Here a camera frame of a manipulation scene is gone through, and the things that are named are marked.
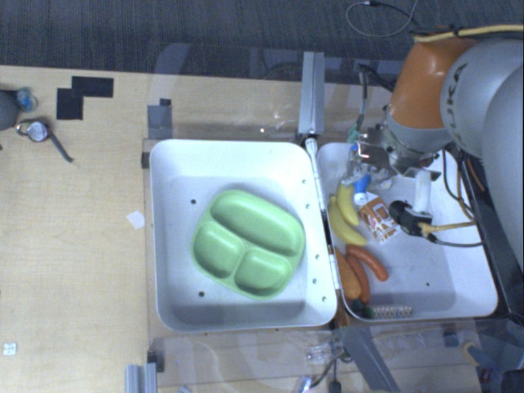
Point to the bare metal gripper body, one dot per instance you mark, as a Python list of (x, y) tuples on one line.
[(378, 150)]

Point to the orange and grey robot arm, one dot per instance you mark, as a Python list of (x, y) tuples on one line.
[(471, 109)]

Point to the clear crumpled plastic bottle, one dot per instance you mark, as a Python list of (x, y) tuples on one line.
[(378, 178)]

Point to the blue and white bottle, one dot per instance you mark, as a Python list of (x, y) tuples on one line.
[(362, 186)]

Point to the yellow banana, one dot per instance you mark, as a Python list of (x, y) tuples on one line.
[(341, 227), (347, 205)]

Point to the orange and white carton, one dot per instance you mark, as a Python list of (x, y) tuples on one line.
[(378, 219)]

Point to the red sausage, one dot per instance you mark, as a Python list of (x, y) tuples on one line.
[(368, 261), (362, 278)]

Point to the white plastic tray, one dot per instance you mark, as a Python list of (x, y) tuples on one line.
[(425, 268), (245, 162)]

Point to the orange carrot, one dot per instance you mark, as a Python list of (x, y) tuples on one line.
[(348, 278)]

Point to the green divided plate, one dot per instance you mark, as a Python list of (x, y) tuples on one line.
[(249, 240)]

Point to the small clear plastic bottle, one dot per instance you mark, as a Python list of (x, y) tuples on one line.
[(27, 98)]

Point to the grey round object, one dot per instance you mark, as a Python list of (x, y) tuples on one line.
[(7, 111)]

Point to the black cylinder on white bracket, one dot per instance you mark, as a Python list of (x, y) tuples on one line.
[(405, 217)]

